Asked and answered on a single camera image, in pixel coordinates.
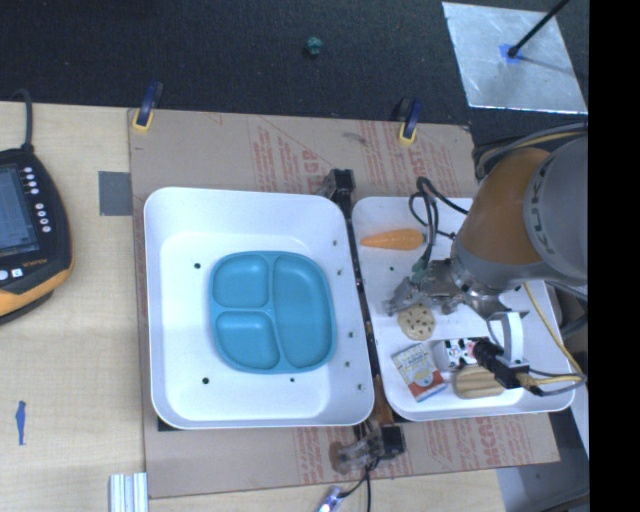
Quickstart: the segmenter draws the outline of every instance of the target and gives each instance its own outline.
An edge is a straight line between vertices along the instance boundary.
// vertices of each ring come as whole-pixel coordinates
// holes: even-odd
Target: round cracker
[[[424,341],[431,337],[436,321],[431,310],[418,303],[398,313],[398,324],[408,338]]]

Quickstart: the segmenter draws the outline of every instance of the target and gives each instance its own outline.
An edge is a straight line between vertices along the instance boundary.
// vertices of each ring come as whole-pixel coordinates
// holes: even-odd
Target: cardboard
[[[134,111],[128,114],[129,126]],[[144,442],[151,498],[353,481],[329,460],[353,430],[271,428],[178,431],[163,427],[150,399],[142,209],[165,186],[317,193],[331,169],[352,169],[354,201],[408,196],[427,175],[449,197],[472,197],[470,135],[421,124],[416,142],[397,143],[399,123],[156,110],[148,132],[129,129]],[[402,423],[403,455],[373,478],[556,462],[547,414]]]

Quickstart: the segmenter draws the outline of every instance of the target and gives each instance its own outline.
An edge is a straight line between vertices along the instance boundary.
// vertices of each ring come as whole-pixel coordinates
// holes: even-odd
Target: silver metal sheet
[[[555,17],[512,59],[509,47],[546,12],[448,2],[443,7],[469,106],[587,113]]]

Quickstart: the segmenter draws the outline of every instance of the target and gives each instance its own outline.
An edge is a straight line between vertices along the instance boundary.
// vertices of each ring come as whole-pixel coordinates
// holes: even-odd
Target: carrot
[[[424,235],[417,229],[404,228],[366,236],[360,240],[360,243],[367,247],[410,251],[420,247],[424,240]]]

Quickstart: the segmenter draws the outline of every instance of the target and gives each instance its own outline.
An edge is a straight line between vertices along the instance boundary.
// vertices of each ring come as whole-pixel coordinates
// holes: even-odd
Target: wooden table
[[[24,112],[0,103],[0,150],[24,141]],[[127,109],[36,104],[33,144],[65,200],[76,265],[48,302],[0,326],[0,511],[104,512],[109,476],[145,471],[132,220],[101,216],[98,201],[99,171],[129,171]],[[327,490],[151,500],[149,510],[312,511]],[[504,510],[493,470],[375,480],[372,493],[374,511]],[[340,506],[365,509],[364,486]]]

